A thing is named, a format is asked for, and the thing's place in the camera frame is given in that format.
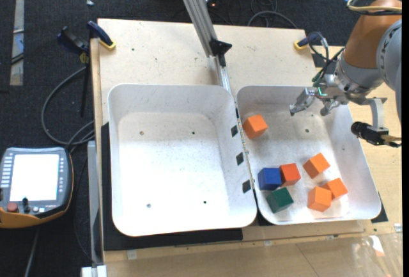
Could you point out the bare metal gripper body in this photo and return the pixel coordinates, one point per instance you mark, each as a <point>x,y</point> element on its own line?
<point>334,87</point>

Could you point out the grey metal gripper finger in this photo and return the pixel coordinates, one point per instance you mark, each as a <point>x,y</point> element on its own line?
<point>330,106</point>
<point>303,101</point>

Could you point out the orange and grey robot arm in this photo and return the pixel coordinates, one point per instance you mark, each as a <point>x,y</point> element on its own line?
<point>367,42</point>

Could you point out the white plastic tray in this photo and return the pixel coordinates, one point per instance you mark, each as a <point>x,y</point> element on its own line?
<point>306,141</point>
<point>172,167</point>

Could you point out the orange cube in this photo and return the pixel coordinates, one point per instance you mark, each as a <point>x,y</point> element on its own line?
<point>337,187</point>
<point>316,165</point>
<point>254,126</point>
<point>319,199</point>

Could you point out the red cube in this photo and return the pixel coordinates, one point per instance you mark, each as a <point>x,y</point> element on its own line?
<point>290,174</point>

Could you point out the blue cube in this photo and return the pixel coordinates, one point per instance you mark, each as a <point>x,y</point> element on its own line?
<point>269,178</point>

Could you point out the green cube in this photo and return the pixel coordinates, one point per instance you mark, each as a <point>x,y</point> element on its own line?
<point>280,200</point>

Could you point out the pale wood board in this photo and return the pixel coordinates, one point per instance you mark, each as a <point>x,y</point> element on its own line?
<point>159,55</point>

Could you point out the black cylinder on white bracket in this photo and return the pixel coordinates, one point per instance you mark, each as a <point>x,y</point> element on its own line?
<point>367,132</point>

